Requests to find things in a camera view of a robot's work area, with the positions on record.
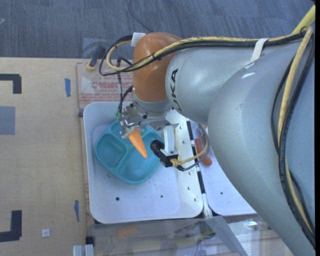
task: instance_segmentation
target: blue tape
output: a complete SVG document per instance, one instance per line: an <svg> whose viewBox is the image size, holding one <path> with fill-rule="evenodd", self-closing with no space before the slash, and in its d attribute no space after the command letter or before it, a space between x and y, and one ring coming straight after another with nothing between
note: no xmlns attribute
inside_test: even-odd
<svg viewBox="0 0 320 256"><path fill-rule="evenodd" d="M74 201L74 211L75 211L75 215L76 215L76 221L79 222L79 201L75 200Z"/></svg>
<svg viewBox="0 0 320 256"><path fill-rule="evenodd" d="M65 92L66 92L66 96L70 97L71 96L71 83L70 83L70 79L65 78L64 79L64 85L65 85Z"/></svg>

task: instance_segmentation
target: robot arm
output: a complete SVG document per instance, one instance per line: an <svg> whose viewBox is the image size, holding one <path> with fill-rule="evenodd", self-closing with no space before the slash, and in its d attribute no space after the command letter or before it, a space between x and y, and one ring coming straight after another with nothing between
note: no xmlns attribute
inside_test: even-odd
<svg viewBox="0 0 320 256"><path fill-rule="evenodd" d="M283 150L275 146L278 145L277 140L274 143L277 135L273 136L276 128L271 125L271 119L277 119L274 110L281 108L281 102L275 100L276 95L283 94L279 85L300 49L300 39L308 33L310 30L269 39L261 57L254 62L251 62L257 42L254 39L179 40L164 33L148 34L138 42L134 53L141 61L134 58L134 64L125 70L133 71L133 103L121 116L124 133L128 134L134 126L148 124L159 130L174 125L165 118L172 107L181 115L208 125L212 148L223 171L294 255L315 254L313 238L307 235L314 235L314 230L301 228L301 222L297 221L299 214L292 212L287 203L288 195L284 194L283 178L279 175L279 167L283 170L283 166L279 164L278 154ZM314 55L313 47L306 45L306 52ZM173 55L172 49L179 51ZM307 66L306 54L301 58L301 63ZM296 69L298 75L304 72L303 65ZM314 101L314 94L310 94L313 88L311 81L304 93ZM303 104L302 108L314 109L312 100ZM313 119L311 111L299 120L297 127L301 128L293 133L299 134L304 127L312 127ZM314 138L314 128L308 138L312 136ZM299 153L300 159L314 163L314 146ZM304 169L302 175L294 166L290 171L299 179L308 179L301 184L306 184L302 190L307 198L313 198L307 199L307 211L311 219L309 224L314 226L314 187L310 186L314 184L314 165Z"/></svg>

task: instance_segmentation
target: cable tie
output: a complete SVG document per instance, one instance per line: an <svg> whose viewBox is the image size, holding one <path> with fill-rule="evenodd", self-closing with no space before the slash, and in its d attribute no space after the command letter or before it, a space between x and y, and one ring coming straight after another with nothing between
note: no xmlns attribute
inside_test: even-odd
<svg viewBox="0 0 320 256"><path fill-rule="evenodd" d="M264 48L264 43L268 39L269 38L260 38L258 41L256 41L250 62L254 62L260 58L261 52Z"/></svg>

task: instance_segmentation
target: black connector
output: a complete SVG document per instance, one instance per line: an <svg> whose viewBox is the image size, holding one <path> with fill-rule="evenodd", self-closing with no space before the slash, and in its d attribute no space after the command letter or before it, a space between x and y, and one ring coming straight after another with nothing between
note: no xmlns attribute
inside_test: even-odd
<svg viewBox="0 0 320 256"><path fill-rule="evenodd" d="M88 64L91 68L94 68L97 64L97 60L101 59L105 54L106 48L102 47L101 45L98 45L95 49L91 61Z"/></svg>
<svg viewBox="0 0 320 256"><path fill-rule="evenodd" d="M153 153L160 158L160 162L164 167L171 167L173 164L170 162L171 159L177 159L178 154L165 155L161 150L165 148L165 144L160 140L155 139L151 142L150 148Z"/></svg>

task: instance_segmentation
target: plastic carrot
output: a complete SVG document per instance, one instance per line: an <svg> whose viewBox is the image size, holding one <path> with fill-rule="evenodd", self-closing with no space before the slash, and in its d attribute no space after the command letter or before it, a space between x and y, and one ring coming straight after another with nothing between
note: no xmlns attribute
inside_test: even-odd
<svg viewBox="0 0 320 256"><path fill-rule="evenodd" d="M129 140L132 142L132 144L134 145L134 147L136 148L136 150L139 151L139 153L145 158L148 158L148 153L146 151L146 147L144 144L144 141L142 140L140 131L138 131L138 129L135 127L133 129L133 132L131 132L128 135Z"/></svg>

